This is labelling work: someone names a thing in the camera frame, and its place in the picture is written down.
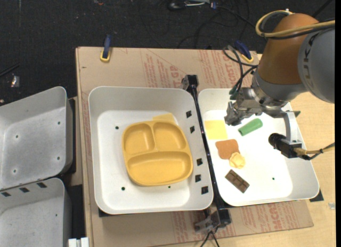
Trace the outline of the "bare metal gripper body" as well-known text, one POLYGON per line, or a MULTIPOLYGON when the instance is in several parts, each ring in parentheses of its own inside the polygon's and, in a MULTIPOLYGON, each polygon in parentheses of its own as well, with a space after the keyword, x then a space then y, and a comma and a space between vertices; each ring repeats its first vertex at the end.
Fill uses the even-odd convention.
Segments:
POLYGON ((233 103, 233 113, 237 117, 259 116, 262 113, 275 117, 286 104, 286 101, 274 99, 259 88, 243 87, 233 103))

